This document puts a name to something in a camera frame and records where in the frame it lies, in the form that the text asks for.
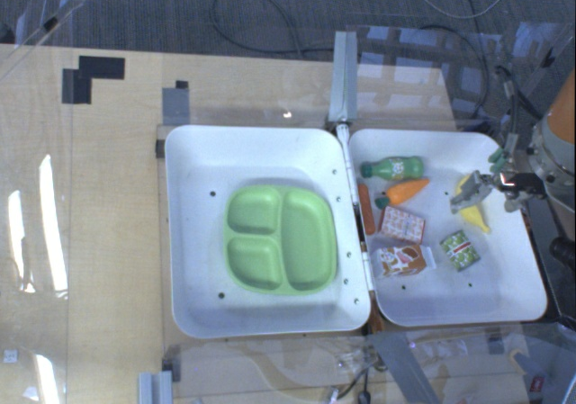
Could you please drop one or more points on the green plastic bottle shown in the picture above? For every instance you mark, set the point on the green plastic bottle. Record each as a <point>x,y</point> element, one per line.
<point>396,168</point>

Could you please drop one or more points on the black cylinder on white bracket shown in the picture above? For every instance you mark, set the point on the black cylinder on white bracket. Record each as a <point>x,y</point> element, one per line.
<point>564,250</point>

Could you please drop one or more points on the yellow banana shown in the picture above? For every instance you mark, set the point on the yellow banana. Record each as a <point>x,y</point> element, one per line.
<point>476,218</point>

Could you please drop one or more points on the orange sausage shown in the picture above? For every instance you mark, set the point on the orange sausage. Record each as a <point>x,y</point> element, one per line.
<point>367,211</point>

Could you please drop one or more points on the green can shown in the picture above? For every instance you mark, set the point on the green can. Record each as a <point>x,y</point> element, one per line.
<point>460,251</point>

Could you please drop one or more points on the brown and white carton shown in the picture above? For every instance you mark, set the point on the brown and white carton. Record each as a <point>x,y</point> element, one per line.
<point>400,261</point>

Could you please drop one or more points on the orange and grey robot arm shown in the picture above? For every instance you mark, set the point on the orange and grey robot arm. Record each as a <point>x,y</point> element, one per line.
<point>566,110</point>

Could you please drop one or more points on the green divided plate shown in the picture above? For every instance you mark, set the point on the green divided plate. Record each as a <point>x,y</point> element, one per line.
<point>306,240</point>

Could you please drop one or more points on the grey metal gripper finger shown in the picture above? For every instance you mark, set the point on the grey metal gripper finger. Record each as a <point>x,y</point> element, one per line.
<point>489,184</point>
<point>465,196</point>

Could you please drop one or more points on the orange carrot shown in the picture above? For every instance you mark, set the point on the orange carrot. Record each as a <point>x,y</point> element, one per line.
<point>405,192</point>

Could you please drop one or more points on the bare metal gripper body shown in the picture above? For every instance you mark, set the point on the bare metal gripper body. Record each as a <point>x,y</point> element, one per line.
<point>524,188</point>

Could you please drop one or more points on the orange patterned carton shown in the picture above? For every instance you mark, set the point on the orange patterned carton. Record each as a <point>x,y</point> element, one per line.
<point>402,225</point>

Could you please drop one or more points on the white plastic tray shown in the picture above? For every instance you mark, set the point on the white plastic tray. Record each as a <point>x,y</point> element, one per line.
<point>198,236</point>
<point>504,276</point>

